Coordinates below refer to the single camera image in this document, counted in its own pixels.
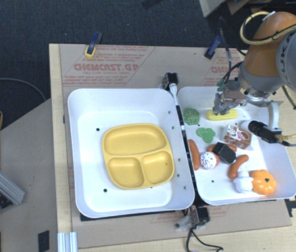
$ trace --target green toy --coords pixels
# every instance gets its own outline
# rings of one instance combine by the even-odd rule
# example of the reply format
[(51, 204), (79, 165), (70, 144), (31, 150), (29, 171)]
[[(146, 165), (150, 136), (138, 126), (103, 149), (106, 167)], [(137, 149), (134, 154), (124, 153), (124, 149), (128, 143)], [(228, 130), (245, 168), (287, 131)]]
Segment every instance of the green toy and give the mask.
[(183, 119), (188, 125), (196, 125), (199, 123), (199, 113), (196, 109), (186, 108), (183, 111)]
[(203, 138), (205, 143), (211, 143), (213, 141), (213, 137), (216, 135), (215, 131), (211, 128), (198, 128), (196, 134)]

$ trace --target orange pumpkin toy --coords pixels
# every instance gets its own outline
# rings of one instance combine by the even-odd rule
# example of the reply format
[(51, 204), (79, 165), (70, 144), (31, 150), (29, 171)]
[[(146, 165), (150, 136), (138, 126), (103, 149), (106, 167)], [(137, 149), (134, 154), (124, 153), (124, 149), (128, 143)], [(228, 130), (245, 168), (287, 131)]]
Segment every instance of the orange pumpkin toy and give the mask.
[(276, 187), (276, 180), (267, 170), (253, 171), (253, 190), (256, 193), (267, 195), (273, 193)]

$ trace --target divided yellow plate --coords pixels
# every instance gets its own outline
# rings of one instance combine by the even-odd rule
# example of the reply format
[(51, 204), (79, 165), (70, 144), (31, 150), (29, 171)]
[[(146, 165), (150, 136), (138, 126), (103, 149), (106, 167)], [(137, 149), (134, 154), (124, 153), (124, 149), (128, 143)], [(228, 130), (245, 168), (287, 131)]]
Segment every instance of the divided yellow plate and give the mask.
[(125, 190), (164, 184), (175, 172), (168, 139), (151, 123), (108, 130), (102, 138), (102, 152), (112, 182)]

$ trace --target sausage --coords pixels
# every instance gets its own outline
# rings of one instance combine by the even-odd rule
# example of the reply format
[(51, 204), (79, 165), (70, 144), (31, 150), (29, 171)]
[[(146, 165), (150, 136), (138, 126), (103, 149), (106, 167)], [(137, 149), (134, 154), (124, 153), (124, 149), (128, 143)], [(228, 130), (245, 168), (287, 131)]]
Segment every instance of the sausage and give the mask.
[[(213, 148), (215, 147), (216, 144), (214, 145), (210, 145), (206, 150), (209, 151), (209, 152), (212, 152), (213, 151)], [(237, 152), (237, 147), (235, 145), (232, 145), (232, 144), (226, 144), (230, 149), (233, 150), (233, 152)]]
[(190, 148), (190, 153), (191, 153), (191, 158), (192, 158), (194, 170), (197, 171), (200, 167), (200, 155), (199, 155), (198, 147), (197, 147), (195, 141), (192, 139), (189, 139), (188, 143), (189, 143), (189, 148)]
[(244, 163), (247, 162), (249, 159), (248, 155), (244, 154), (237, 157), (236, 161), (231, 164), (230, 169), (228, 170), (228, 177), (231, 179), (235, 179), (238, 176), (238, 169)]

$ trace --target table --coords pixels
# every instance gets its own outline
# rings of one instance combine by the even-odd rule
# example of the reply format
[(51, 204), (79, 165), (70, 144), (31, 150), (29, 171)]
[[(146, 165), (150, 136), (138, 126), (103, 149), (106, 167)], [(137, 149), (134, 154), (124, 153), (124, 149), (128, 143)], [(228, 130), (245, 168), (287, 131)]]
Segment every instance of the table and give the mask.
[[(184, 67), (191, 63), (191, 67), (196, 66), (196, 61), (203, 62), (204, 48), (168, 48), (156, 47), (155, 50), (163, 55), (165, 64), (157, 62), (154, 66), (168, 70), (171, 66), (168, 62), (171, 58), (170, 51), (177, 51), (184, 57)], [(71, 204), (69, 197), (69, 180), (67, 167), (67, 152), (66, 152), (66, 132), (63, 123), (63, 115), (65, 112), (62, 90), (62, 72), (60, 60), (60, 45), (49, 45), (50, 55), (50, 76), (51, 76), (51, 101), (52, 101), (52, 121), (54, 132), (54, 156), (55, 156), (55, 177), (56, 177), (56, 201), (57, 201), (57, 227), (59, 233), (69, 233), (72, 231), (71, 219)], [(170, 68), (170, 71), (175, 71), (177, 68)], [(296, 113), (292, 111), (290, 105), (284, 97), (282, 91), (275, 95), (275, 100), (286, 101), (280, 106), (280, 128), (283, 133), (296, 133)], [(296, 173), (296, 148), (288, 149), (289, 157), (292, 161)], [(274, 210), (270, 208), (264, 212), (270, 214)], [(219, 245), (224, 247), (224, 251), (296, 251), (296, 209), (293, 210), (293, 217), (291, 218), (291, 226), (280, 228), (267, 228), (252, 231), (241, 231), (224, 234), (212, 234), (202, 237), (204, 242), (209, 244)], [(191, 239), (191, 249), (205, 250), (201, 244)], [(184, 251), (185, 238), (172, 238), (166, 240), (152, 240), (132, 244), (121, 244), (105, 246), (103, 251)], [(79, 251), (100, 251), (100, 247), (84, 248)]]

